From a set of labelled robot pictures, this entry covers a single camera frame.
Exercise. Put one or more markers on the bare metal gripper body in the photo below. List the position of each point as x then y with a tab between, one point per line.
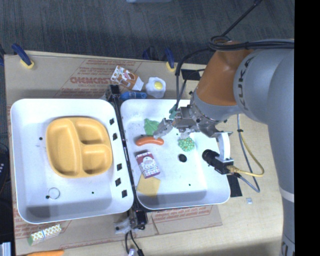
187	120

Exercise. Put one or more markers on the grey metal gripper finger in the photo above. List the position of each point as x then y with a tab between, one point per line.
163	128
186	134

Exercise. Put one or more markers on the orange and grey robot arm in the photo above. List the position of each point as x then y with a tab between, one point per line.
260	82

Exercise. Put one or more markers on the green peas cluster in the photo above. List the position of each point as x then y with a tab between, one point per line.
186	145

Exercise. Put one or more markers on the green lettuce leaf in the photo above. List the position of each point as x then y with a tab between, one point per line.
150	126

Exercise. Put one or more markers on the orange sausage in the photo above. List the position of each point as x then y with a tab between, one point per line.
148	141

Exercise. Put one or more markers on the red and white carton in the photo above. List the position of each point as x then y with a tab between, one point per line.
148	165

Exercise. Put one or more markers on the white plastic tray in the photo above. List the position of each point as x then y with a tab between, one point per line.
32	140
192	175

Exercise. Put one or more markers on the white fried egg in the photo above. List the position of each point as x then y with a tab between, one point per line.
156	87

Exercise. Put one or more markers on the blue crumpled packet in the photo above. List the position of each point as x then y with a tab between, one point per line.
132	95

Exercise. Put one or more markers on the yellow cheese slice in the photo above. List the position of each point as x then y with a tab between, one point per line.
148	186

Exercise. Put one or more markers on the orange and white carton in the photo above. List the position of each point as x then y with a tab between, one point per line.
126	77

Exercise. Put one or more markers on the yellow divided plate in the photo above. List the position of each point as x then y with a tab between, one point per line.
65	147

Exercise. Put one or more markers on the brown cardboard board red print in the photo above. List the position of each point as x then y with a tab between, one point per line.
62	77

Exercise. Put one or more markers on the yellow and white patterned box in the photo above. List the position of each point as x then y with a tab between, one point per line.
45	234

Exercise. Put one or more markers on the orange carrot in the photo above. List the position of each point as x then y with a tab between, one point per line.
45	253

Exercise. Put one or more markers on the black cylinder on white bracket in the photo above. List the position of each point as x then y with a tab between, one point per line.
217	161

